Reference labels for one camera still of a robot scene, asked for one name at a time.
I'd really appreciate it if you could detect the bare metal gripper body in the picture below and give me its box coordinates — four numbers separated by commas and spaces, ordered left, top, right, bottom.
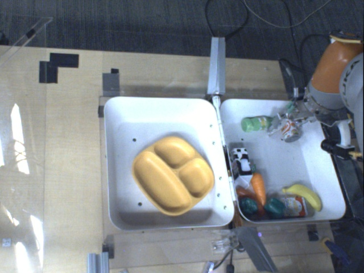
286, 94, 317, 121

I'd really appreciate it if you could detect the white and orange can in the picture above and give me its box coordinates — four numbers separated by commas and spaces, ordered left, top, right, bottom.
280, 118, 303, 143

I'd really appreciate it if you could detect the green plastic bottle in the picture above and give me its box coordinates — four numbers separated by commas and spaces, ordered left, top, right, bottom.
241, 115, 275, 133

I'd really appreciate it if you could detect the white plastic tray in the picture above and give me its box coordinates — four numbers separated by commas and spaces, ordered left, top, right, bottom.
219, 98, 348, 225
103, 96, 235, 231

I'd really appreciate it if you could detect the black and white cow carton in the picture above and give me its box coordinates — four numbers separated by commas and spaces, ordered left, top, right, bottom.
230, 147, 254, 185

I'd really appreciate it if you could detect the orange carrot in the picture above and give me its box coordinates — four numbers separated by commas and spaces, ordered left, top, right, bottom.
250, 172, 267, 208

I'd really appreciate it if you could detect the yellow banana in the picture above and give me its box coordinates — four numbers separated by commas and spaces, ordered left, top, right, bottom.
282, 183, 323, 213

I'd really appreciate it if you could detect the orange sausage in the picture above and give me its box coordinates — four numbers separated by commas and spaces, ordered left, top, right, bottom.
235, 186, 257, 201

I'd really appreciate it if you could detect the dark green broccoli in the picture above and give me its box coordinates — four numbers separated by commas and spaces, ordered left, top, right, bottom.
263, 197, 286, 220
238, 197, 259, 217

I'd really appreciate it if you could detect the orange and white packet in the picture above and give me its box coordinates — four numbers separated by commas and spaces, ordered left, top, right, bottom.
279, 195, 309, 219

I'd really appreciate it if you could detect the yellow divided plate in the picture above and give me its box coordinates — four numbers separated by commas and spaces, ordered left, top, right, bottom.
131, 135, 216, 217

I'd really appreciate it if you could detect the black cylinder on white bracket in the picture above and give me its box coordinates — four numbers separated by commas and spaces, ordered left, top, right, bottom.
320, 119, 357, 160

